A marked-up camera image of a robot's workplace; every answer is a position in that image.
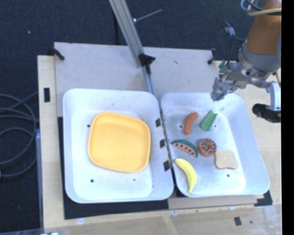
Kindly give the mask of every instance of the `black clip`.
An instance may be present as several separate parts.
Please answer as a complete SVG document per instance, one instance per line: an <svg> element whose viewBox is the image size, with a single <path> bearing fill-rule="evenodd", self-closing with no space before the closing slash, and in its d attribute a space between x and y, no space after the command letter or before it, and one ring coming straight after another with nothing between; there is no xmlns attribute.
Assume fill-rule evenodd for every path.
<svg viewBox="0 0 294 235"><path fill-rule="evenodd" d="M150 64L156 59L155 57L148 56L146 54L139 54L139 61L142 66L145 66L147 74L151 74Z"/></svg>
<svg viewBox="0 0 294 235"><path fill-rule="evenodd" d="M48 55L49 56L57 55L60 58L60 60L65 59L65 57L62 56L61 53L56 48L53 48L53 47L49 48Z"/></svg>

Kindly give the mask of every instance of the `black cable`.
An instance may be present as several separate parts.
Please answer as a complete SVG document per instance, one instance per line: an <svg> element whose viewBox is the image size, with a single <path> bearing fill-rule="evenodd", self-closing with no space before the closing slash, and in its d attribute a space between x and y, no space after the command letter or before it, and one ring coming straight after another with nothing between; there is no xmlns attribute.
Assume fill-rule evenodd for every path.
<svg viewBox="0 0 294 235"><path fill-rule="evenodd" d="M265 11L265 9L261 8L260 6L260 1L261 0L241 0L241 9L247 13L254 13L254 12L260 12L260 11ZM273 16L276 16L276 15L282 15L282 11L279 11L279 12L268 12L266 13L267 15L273 15Z"/></svg>
<svg viewBox="0 0 294 235"><path fill-rule="evenodd" d="M2 132L0 132L0 137L2 135L4 135L5 133L10 132L10 131L21 131L21 132L25 132L28 135L30 135L30 141L27 143L26 147L19 154L14 156L13 158L5 160L5 161L1 161L0 165L5 165L5 164L10 164L12 162L15 162L17 159L19 159L29 149L29 147L33 143L33 141L35 139L35 136L36 136L37 123L39 123L39 120L35 117L33 111L31 110L31 108L27 104L25 104L25 102L27 102L28 100L32 99L33 97L35 97L37 95L38 95L38 93L34 93L34 94L28 96L27 98L25 98L23 100L19 100L18 98L10 96L10 95L0 94L0 97L16 101L16 103L14 105L12 105L11 107L0 108L0 114L3 114L3 113L5 114L6 112L10 112L10 113L14 114L14 115L7 115L7 114L0 115L1 119L2 118L4 118L4 119L6 119L6 118L16 118L16 119L24 119L24 120L27 120L27 121L31 121L33 123L32 132L26 130L25 128L20 128L20 127L10 127L10 128L7 128L7 129L3 130ZM29 114L25 113L23 111L16 110L15 108L18 107L18 106L24 106L28 110ZM5 178L11 178L11 177L20 176L20 175L24 174L25 172L27 172L28 170L30 170L35 165L35 163L36 163L36 157L30 163L30 165L27 166L25 169L23 169L23 170L21 170L19 172L16 172L16 173L9 173L9 174L3 173L3 174L1 174L1 176L5 177Z"/></svg>
<svg viewBox="0 0 294 235"><path fill-rule="evenodd" d="M228 63L230 62L231 55L234 51L235 43L238 42L241 45L245 40L243 38L238 38L235 35L234 28L228 22L223 22L223 24L220 27L220 30L223 34L230 37L230 47L225 56L226 65L228 65Z"/></svg>

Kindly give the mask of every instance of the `dark carpet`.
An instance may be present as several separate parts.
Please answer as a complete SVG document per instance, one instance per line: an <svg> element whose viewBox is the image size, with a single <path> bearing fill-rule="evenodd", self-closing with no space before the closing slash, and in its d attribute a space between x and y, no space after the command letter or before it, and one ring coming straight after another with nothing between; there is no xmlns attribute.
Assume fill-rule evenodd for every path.
<svg viewBox="0 0 294 235"><path fill-rule="evenodd" d="M245 37L252 18L240 9L241 0L126 0L135 18L162 9L137 22L143 46L214 49L216 59L235 60L238 46L228 54L229 39L220 25L230 23L238 37ZM18 109L27 119L0 117L0 162L20 154L30 143L34 123L28 108L1 94L19 100L38 118L37 55L47 55L54 42L114 44L112 10L108 0L0 0L0 108L6 115ZM2 165L2 172L16 173L35 159L36 146L18 159ZM26 173L0 181L0 232L40 227L37 165Z"/></svg>

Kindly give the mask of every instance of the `wooden table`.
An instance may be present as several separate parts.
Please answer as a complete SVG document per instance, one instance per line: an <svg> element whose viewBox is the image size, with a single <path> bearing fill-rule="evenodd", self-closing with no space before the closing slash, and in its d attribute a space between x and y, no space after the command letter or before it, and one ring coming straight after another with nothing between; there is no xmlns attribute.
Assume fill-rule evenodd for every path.
<svg viewBox="0 0 294 235"><path fill-rule="evenodd" d="M110 47L114 51L121 51L126 57L130 53L124 48ZM206 51L189 50L191 55L207 56ZM187 50L147 48L146 53L159 54L162 60L167 58L173 63L170 53L179 57ZM124 214L110 214L78 219L65 219L63 206L61 165L59 155L59 136L57 117L59 115L58 102L61 100L57 94L57 80L55 59L53 56L38 56L39 78L39 109L40 109L40 135L41 135L41 167L42 167L42 218L46 232L59 232L68 230L93 234L93 229L106 234L191 234L194 229L202 229L204 234L214 231L212 227L224 227L223 234L233 234L233 229L246 232L251 229L271 229L279 231L282 215L281 190L281 124L270 123L257 118L251 111L255 103L270 104L270 96L264 89L248 86L236 92L245 101L250 121L254 129L260 151L270 178L270 195L272 206L255 207L254 202L263 196L246 196L241 199L231 196L223 198L203 198L198 202L188 202L183 199L169 198L169 210L147 211ZM45 98L46 89L49 98Z"/></svg>

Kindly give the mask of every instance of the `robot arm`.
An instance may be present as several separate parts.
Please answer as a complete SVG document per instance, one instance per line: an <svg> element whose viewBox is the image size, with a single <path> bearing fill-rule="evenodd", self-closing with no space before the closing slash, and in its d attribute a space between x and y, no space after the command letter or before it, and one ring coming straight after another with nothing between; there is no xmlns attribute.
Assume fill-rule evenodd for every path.
<svg viewBox="0 0 294 235"><path fill-rule="evenodd" d="M215 79L211 98L221 100L228 93L244 89L247 84L259 88L271 88L278 95L279 86L272 86L266 79L281 67L281 19L282 0L242 0L241 7L250 16L255 16L249 34L239 50L238 62L228 62L219 78ZM271 100L271 108L280 110Z"/></svg>

